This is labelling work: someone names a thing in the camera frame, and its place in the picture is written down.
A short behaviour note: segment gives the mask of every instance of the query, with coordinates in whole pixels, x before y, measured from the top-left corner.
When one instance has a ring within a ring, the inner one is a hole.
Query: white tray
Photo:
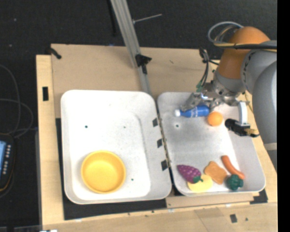
[[[157,101],[170,167],[178,191],[186,196],[234,193],[225,184],[216,183],[207,192],[194,193],[177,170],[177,165],[185,164],[204,173],[204,168],[210,161],[215,161],[224,168],[222,155],[228,155],[232,164],[246,176],[243,188],[235,192],[261,191],[265,187],[265,176],[251,137],[241,137],[228,131],[224,122],[220,126],[212,127],[207,124],[206,117],[174,116],[174,110],[180,109],[190,94],[167,92],[161,94]],[[224,120],[239,118],[237,107],[224,104],[215,110],[223,114]]]
[[[74,203],[163,199],[171,192],[153,98],[144,92],[70,90],[61,98],[64,188]],[[117,154],[126,179],[116,192],[98,194],[82,181],[81,164],[97,150]]]

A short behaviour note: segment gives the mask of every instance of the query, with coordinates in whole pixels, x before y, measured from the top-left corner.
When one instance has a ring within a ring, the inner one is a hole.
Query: black handheld device
[[[5,190],[11,180],[15,162],[13,137],[0,133],[0,191]]]

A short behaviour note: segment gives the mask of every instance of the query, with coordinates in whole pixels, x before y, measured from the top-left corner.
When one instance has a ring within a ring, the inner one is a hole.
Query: wooden table
[[[267,203],[250,204],[259,193],[185,197],[171,193],[167,208],[65,220],[55,119],[61,95],[70,89],[141,91],[138,72],[121,46],[51,46],[62,56],[37,55],[41,224],[58,231],[277,231],[277,174],[260,137],[253,139],[265,177]],[[193,92],[205,65],[198,50],[141,48],[154,99],[163,92]],[[255,128],[253,114],[249,122]]]

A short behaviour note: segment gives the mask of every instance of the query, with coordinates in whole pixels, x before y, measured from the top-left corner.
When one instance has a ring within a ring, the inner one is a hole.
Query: yellow bowl
[[[90,153],[83,161],[81,172],[86,186],[97,193],[117,191],[126,175],[123,161],[106,150]]]

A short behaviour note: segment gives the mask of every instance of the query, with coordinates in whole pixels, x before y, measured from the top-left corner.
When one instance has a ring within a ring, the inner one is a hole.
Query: sausage
[[[239,170],[237,170],[237,169],[232,165],[232,163],[231,163],[231,161],[230,161],[230,158],[229,158],[228,156],[222,156],[221,159],[222,159],[222,162],[223,162],[225,168],[228,170],[228,172],[230,172],[231,174],[236,174],[236,175],[238,175],[238,177],[239,177],[240,179],[242,179],[242,180],[245,178],[245,175],[244,175],[242,172],[240,172]]]

